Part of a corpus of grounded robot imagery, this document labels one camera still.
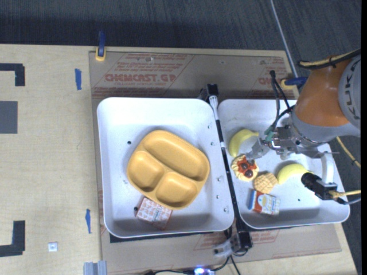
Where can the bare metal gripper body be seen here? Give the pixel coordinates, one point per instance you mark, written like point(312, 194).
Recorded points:
point(284, 139)

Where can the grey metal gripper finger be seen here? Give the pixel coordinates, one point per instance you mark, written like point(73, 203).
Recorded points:
point(263, 143)
point(253, 153)

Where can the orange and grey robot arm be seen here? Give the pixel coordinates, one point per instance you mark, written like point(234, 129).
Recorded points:
point(321, 105)

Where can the toy pizza slice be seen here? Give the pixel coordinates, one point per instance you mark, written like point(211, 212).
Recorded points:
point(244, 168)

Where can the yellow banana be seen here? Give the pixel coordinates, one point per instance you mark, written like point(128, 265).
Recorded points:
point(289, 172)
point(238, 142)

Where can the thin black and white rod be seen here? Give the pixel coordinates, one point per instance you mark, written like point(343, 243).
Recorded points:
point(226, 168)

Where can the tan round biscuit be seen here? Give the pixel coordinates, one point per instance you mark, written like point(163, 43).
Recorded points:
point(265, 183)

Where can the white orange and blue carton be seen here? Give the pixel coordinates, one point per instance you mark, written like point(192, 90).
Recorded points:
point(265, 203)

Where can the white plastic tray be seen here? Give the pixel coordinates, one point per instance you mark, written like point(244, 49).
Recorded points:
point(295, 211)
point(120, 165)

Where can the orange divided plate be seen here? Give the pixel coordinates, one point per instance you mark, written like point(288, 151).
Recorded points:
point(169, 169)

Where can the brown cardboard board, red print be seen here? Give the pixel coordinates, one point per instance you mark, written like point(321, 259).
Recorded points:
point(200, 73)

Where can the black cylinder on white bracket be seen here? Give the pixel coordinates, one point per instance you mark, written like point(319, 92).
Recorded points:
point(318, 185)

